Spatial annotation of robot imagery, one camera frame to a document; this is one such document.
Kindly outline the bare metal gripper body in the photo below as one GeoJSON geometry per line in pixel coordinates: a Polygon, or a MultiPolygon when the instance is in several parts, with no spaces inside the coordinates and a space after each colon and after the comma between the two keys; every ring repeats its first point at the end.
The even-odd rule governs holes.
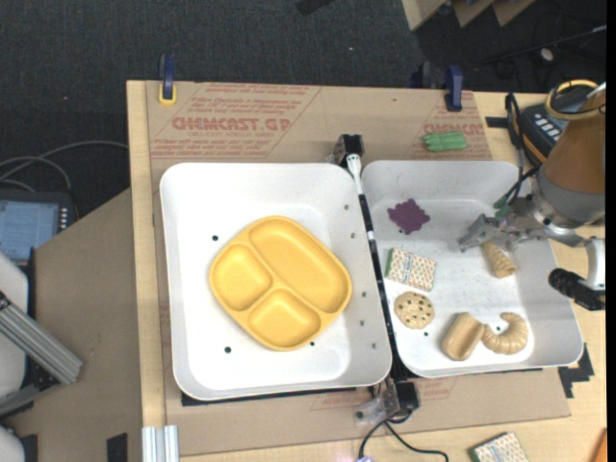
{"type": "Polygon", "coordinates": [[[523,238],[520,243],[526,240],[554,240],[569,247],[585,245],[585,239],[576,232],[579,227],[580,222],[567,219],[540,196],[516,198],[509,212],[498,222],[502,233],[519,233],[523,238]]]}

